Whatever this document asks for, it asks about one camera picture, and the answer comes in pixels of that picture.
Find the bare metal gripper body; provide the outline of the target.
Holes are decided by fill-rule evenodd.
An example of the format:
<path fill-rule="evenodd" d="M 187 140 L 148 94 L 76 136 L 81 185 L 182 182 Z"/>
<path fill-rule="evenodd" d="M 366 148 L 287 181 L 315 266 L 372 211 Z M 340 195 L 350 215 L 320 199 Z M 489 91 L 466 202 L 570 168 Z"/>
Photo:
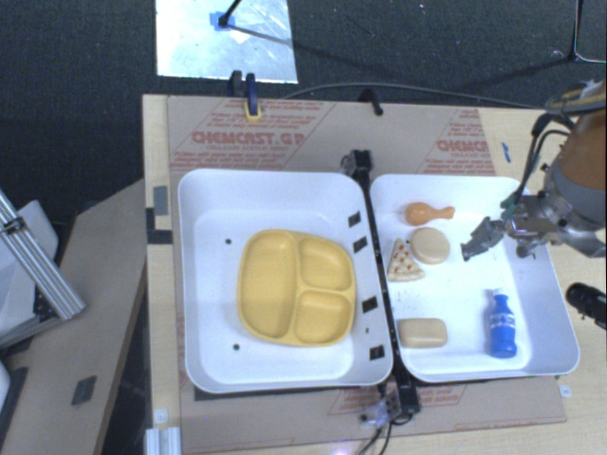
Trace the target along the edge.
<path fill-rule="evenodd" d="M 523 195 L 504 208 L 506 235 L 516 241 L 519 258 L 541 245 L 566 245 L 587 258 L 598 257 L 598 222 L 577 212 L 557 195 Z"/>

